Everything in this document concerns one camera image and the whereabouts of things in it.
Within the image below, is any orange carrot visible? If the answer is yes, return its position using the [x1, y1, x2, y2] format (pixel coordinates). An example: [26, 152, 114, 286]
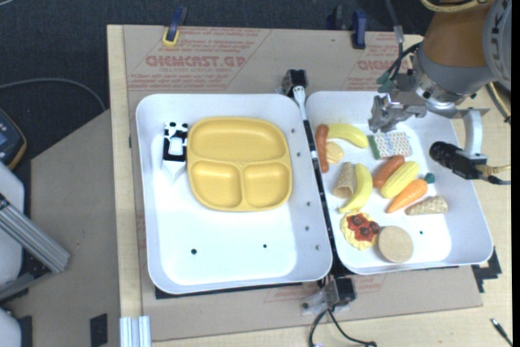
[386, 172, 436, 215]

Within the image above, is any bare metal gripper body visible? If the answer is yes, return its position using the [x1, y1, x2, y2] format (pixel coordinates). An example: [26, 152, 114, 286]
[388, 70, 465, 119]

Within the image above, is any brown cardboard board red print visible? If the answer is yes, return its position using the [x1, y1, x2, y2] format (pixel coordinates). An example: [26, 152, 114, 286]
[121, 24, 484, 342]

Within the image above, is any white plastic tray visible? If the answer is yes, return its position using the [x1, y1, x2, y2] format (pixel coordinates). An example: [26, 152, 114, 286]
[135, 93, 334, 295]
[304, 90, 495, 275]

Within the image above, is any round tan biscuit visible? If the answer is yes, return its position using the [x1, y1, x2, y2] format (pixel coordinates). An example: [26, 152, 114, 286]
[378, 225, 415, 264]

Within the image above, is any yellow banana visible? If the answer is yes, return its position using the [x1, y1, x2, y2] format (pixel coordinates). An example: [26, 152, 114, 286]
[337, 163, 374, 215]
[327, 123, 370, 150]

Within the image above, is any yellow spaghetti with meatballs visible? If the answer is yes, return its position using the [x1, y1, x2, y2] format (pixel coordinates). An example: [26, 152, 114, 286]
[340, 211, 381, 252]

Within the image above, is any yellow divided plate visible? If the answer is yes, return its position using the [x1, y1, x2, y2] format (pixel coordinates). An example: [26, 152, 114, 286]
[186, 116, 293, 213]

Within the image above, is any thin black and white rod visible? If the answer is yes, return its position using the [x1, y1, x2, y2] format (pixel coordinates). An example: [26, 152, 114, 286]
[292, 86, 339, 278]

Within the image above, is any orange sausage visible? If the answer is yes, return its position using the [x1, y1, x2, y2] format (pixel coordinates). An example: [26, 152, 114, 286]
[372, 154, 406, 189]
[315, 124, 331, 175]

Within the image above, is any black cylinder on white bracket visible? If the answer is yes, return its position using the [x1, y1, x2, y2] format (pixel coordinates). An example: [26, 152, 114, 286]
[429, 107, 489, 180]

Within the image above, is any tan potato crisp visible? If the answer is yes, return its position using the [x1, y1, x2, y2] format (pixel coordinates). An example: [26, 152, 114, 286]
[325, 141, 345, 165]

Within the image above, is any black and white carton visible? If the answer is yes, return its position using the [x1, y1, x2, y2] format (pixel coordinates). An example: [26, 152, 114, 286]
[161, 120, 190, 184]

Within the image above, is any yellow corn cob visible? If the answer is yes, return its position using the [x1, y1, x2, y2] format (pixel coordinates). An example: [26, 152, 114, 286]
[379, 160, 421, 200]

